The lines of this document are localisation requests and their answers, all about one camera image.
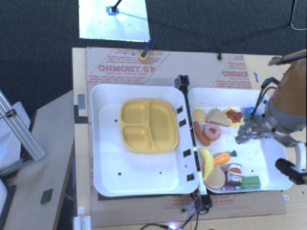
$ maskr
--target tomato can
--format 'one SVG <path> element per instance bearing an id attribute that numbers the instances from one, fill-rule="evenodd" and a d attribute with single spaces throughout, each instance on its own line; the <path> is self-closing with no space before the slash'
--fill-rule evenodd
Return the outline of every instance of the tomato can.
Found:
<path id="1" fill-rule="evenodd" d="M 227 166 L 227 185 L 240 186 L 242 184 L 242 166 L 239 163 L 230 163 Z"/>

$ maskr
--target yellow clip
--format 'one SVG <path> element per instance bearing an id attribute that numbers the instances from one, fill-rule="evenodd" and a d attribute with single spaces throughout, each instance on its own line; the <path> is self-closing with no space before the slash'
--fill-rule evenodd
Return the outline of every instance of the yellow clip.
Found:
<path id="1" fill-rule="evenodd" d="M 146 55 L 145 55 L 144 57 L 142 57 L 143 52 L 144 52 L 144 50 L 142 50 L 142 51 L 140 52 L 140 54 L 139 54 L 139 59 L 140 59 L 140 60 L 146 60 L 147 57 L 148 57 L 148 52 L 146 53 Z"/>

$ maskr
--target toy sausage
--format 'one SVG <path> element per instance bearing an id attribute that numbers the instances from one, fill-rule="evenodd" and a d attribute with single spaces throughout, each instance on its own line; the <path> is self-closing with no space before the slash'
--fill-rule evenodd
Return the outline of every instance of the toy sausage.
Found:
<path id="1" fill-rule="evenodd" d="M 194 132 L 195 135 L 197 137 L 197 139 L 204 145 L 204 146 L 209 146 L 210 145 L 210 141 L 203 135 L 202 131 L 201 131 L 201 127 L 199 122 L 194 121 L 193 122 L 193 126 L 194 126 Z"/>

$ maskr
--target reflective square panel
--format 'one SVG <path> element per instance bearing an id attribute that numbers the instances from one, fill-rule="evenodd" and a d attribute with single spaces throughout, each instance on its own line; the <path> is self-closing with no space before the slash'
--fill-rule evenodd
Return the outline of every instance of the reflective square panel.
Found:
<path id="1" fill-rule="evenodd" d="M 148 42 L 145 0 L 79 0 L 80 38 Z"/>

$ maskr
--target dark carpet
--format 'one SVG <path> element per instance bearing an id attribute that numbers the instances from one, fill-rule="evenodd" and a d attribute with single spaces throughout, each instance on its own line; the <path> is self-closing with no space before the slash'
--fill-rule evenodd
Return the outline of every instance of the dark carpet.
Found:
<path id="1" fill-rule="evenodd" d="M 145 0 L 155 49 L 285 55 L 306 48 L 292 0 Z M 294 22 L 306 27 L 307 0 Z M 79 38 L 78 0 L 0 0 L 0 89 L 29 115 L 72 89 L 71 49 L 142 48 Z"/>

